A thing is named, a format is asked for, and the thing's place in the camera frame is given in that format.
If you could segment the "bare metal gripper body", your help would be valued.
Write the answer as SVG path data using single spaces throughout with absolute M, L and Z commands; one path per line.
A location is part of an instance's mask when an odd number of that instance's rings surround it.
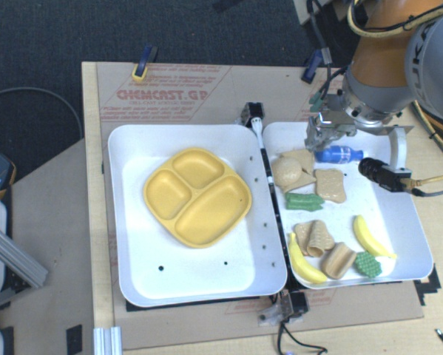
M 317 116 L 320 136 L 355 136 L 358 131 L 379 132 L 385 114 L 374 106 L 375 100 L 353 92 L 329 95 Z

